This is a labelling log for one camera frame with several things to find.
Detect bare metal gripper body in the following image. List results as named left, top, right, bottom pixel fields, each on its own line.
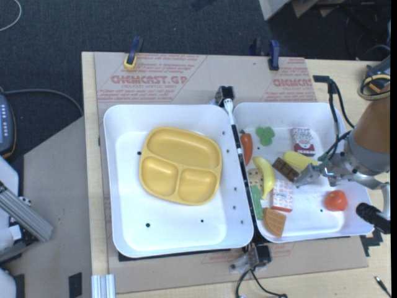
left=319, top=152, right=363, bottom=183

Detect yellow corn cob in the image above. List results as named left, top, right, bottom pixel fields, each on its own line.
left=283, top=150, right=320, bottom=172

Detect orange tomato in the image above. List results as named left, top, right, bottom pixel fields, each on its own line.
left=324, top=189, right=348, bottom=212

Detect brown chocolate bar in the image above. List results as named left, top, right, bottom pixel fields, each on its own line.
left=272, top=157, right=300, bottom=182

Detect orange and white carton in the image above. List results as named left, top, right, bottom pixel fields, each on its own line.
left=269, top=178, right=294, bottom=213

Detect white and red carton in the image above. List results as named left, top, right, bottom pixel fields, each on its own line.
left=290, top=127, right=316, bottom=158

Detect yellow banana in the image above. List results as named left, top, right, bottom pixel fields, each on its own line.
left=252, top=156, right=276, bottom=201

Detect white plastic tray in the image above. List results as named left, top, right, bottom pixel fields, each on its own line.
left=102, top=104, right=255, bottom=258
left=232, top=102, right=375, bottom=244

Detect beige biscuit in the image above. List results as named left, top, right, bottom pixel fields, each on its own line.
left=247, top=168, right=264, bottom=189

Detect brown waffle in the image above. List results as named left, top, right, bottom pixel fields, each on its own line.
left=262, top=207, right=287, bottom=238

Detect green pea pod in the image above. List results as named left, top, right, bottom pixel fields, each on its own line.
left=249, top=184, right=264, bottom=220

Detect green broccoli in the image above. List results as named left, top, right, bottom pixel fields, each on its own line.
left=255, top=125, right=276, bottom=147

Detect orange carrot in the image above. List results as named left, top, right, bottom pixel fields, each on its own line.
left=239, top=130, right=254, bottom=166

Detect thin black and white rod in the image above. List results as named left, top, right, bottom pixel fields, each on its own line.
left=223, top=99, right=264, bottom=245

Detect black pen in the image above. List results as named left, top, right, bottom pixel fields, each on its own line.
left=374, top=276, right=391, bottom=297

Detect yellow divided plate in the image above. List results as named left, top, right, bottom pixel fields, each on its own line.
left=138, top=126, right=223, bottom=206

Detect brown cardboard board red print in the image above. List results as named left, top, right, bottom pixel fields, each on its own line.
left=92, top=53, right=370, bottom=294

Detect black cylinder on white bracket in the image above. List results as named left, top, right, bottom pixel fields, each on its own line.
left=355, top=173, right=391, bottom=234

